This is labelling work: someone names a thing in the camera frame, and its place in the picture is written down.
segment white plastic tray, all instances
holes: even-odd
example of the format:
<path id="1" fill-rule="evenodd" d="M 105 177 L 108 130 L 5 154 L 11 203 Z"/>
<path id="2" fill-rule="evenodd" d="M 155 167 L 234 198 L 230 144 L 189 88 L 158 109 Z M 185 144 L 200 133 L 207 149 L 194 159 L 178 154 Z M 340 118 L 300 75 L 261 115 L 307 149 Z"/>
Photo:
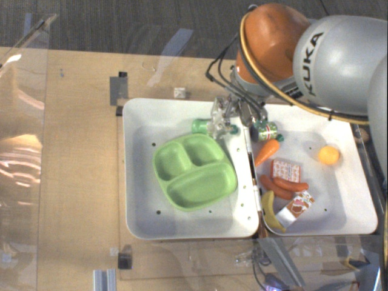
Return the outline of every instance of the white plastic tray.
<path id="1" fill-rule="evenodd" d="M 273 158 L 295 162 L 302 167 L 302 181 L 309 183 L 315 203 L 279 235 L 370 234 L 377 227 L 377 215 L 361 165 L 350 125 L 328 121 L 298 107 L 267 105 L 269 120 L 275 121 L 284 142 Z M 341 152 L 339 161 L 325 166 L 318 161 L 319 149 L 327 144 Z M 257 143 L 254 151 L 262 144 Z M 257 168 L 269 175 L 270 162 Z M 275 213 L 287 204 L 275 198 Z"/>
<path id="2" fill-rule="evenodd" d="M 153 171 L 156 148 L 191 133 L 192 121 L 210 118 L 212 102 L 132 99 L 124 106 L 126 218 L 141 239 L 243 238 L 258 228 L 244 133 L 225 137 L 224 144 L 238 177 L 230 196 L 210 207 L 183 212 L 169 203 Z M 242 125 L 239 119 L 233 121 Z"/>

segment green divided plate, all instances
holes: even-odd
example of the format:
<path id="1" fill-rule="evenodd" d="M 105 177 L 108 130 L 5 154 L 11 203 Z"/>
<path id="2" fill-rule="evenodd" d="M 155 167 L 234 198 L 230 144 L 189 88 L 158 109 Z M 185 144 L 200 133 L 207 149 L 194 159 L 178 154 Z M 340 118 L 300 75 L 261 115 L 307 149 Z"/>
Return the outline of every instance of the green divided plate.
<path id="1" fill-rule="evenodd" d="M 165 143 L 156 150 L 152 163 L 167 199 L 184 211 L 209 206 L 237 187 L 232 163 L 219 144 L 203 134 Z"/>

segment orange fruit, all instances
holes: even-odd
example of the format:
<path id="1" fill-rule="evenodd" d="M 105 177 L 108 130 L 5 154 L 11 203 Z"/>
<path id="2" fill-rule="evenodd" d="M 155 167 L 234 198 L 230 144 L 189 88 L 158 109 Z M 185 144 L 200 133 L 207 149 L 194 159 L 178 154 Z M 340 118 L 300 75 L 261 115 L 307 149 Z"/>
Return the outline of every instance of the orange fruit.
<path id="1" fill-rule="evenodd" d="M 319 150 L 318 159 L 326 165 L 335 164 L 340 158 L 340 151 L 338 149 L 332 147 L 331 145 L 324 146 Z"/>

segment orange carrot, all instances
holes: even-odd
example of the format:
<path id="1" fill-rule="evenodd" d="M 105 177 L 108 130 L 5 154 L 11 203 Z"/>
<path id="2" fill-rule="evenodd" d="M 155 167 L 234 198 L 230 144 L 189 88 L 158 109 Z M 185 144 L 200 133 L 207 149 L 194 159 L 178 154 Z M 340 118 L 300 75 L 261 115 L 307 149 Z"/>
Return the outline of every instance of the orange carrot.
<path id="1" fill-rule="evenodd" d="M 280 148 L 280 141 L 283 141 L 283 136 L 278 135 L 276 139 L 270 139 L 268 140 L 261 150 L 259 151 L 258 155 L 255 158 L 255 166 L 259 166 L 262 162 L 266 161 L 269 157 L 271 157 L 273 154 L 275 154 L 276 151 Z"/>
<path id="2" fill-rule="evenodd" d="M 309 188 L 309 184 L 306 182 L 291 182 L 280 177 L 275 177 L 273 183 L 284 190 L 292 192 L 302 192 Z"/>
<path id="3" fill-rule="evenodd" d="M 276 196 L 288 201 L 293 198 L 293 193 L 291 191 L 283 190 L 281 187 L 278 187 L 268 176 L 261 175 L 259 180 L 267 191 L 273 191 Z"/>

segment dark floor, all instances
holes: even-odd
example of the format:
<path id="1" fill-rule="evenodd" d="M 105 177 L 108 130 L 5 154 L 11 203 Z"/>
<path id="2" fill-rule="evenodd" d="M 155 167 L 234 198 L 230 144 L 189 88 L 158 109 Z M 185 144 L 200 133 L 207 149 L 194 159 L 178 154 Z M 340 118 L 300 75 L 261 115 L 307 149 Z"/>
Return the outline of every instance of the dark floor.
<path id="1" fill-rule="evenodd" d="M 32 13 L 57 13 L 51 49 L 214 57 L 247 7 L 267 2 L 287 4 L 308 18 L 325 15 L 319 0 L 0 0 L 0 45 L 13 45 Z M 387 19 L 387 0 L 323 3 L 330 14 Z"/>

